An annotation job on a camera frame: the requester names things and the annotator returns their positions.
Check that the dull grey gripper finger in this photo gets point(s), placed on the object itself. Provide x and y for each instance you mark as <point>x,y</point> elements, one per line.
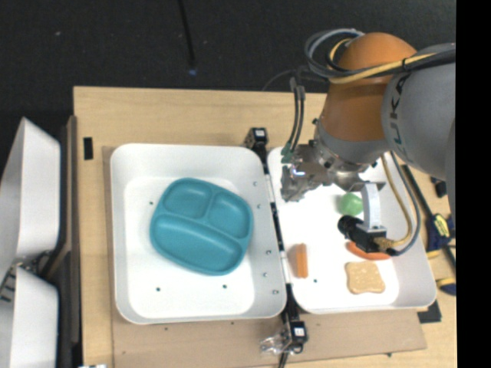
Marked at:
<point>303,192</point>
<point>287,184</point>

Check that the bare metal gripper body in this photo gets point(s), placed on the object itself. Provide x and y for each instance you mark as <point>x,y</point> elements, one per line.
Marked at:
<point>322,165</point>

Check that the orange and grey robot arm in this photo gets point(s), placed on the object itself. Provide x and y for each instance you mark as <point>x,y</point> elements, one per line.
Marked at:
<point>356,102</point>

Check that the thin black and white rod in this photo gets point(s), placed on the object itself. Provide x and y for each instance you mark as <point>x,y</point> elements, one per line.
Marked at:
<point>277,224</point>

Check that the green round toy fruit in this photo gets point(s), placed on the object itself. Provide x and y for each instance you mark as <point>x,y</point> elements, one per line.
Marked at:
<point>350,204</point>

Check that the white plastic tray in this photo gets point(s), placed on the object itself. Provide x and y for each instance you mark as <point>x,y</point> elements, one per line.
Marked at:
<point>326,251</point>
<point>138,213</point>

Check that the orange toy carrot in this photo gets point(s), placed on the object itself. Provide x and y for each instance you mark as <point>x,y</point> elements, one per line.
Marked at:
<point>360,252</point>

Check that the blue divided plate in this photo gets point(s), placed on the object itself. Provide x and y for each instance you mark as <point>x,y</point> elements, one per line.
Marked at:
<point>199,224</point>

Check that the tan toy bread slice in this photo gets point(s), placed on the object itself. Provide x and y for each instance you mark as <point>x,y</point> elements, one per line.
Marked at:
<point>364,278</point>

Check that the black cylinder on white bracket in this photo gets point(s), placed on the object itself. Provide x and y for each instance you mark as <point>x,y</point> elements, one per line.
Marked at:
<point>366,236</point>

